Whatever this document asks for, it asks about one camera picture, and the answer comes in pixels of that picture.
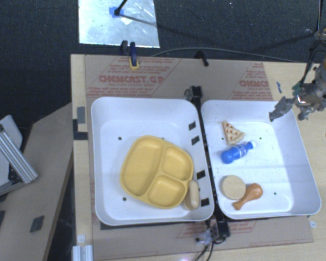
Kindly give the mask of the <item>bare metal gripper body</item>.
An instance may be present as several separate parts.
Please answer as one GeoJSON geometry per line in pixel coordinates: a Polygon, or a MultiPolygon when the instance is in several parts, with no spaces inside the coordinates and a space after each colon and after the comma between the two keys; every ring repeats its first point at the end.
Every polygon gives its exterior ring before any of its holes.
{"type": "Polygon", "coordinates": [[[297,83],[293,88],[294,103],[311,111],[326,109],[326,84],[322,82],[297,83]]]}

